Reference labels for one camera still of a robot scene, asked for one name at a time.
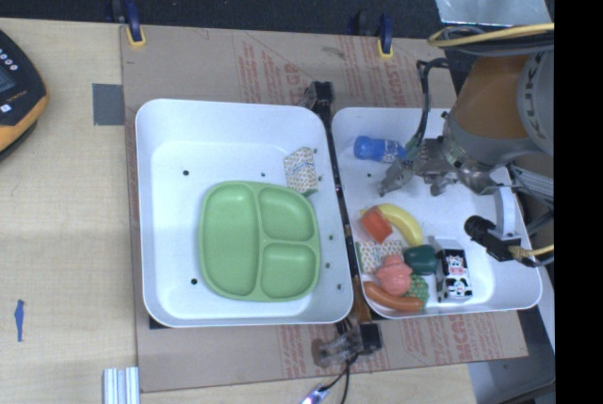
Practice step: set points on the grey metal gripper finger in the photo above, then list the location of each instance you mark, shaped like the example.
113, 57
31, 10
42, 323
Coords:
443, 183
398, 176

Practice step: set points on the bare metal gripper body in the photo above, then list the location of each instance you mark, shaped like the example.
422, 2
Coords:
435, 162

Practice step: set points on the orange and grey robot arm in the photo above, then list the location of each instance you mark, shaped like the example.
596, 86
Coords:
490, 105

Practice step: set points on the blue plastic bottle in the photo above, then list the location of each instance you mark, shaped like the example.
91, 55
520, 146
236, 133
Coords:
372, 149

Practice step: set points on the yellow banana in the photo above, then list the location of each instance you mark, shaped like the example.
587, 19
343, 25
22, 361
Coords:
405, 218

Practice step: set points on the orange red block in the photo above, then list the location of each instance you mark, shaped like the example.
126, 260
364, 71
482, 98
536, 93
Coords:
376, 224

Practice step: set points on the dark green pepper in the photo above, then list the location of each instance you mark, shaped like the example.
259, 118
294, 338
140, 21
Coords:
420, 258

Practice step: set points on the white packet with orange print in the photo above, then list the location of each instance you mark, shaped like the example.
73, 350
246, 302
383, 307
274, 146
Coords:
372, 253

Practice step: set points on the cow print milk carton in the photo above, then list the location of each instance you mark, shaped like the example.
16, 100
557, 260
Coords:
456, 272

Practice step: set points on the white carton with orange print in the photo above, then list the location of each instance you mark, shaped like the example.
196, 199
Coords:
300, 171

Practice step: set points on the pink toy food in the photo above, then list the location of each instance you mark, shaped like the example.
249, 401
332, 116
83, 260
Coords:
393, 276

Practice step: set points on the green grapes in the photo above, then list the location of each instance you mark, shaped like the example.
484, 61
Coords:
419, 289

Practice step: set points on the white plastic tray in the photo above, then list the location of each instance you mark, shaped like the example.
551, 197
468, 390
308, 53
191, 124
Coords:
499, 284
179, 223

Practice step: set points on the orange sausage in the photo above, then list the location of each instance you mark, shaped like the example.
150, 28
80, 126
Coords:
388, 298

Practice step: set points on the green divided plate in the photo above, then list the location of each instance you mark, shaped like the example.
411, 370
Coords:
231, 237

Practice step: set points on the brown cardboard board red print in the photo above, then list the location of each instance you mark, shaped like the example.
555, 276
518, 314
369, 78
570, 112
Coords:
212, 58

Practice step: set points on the black cylinder on white bracket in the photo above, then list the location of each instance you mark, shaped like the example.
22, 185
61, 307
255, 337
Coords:
492, 239

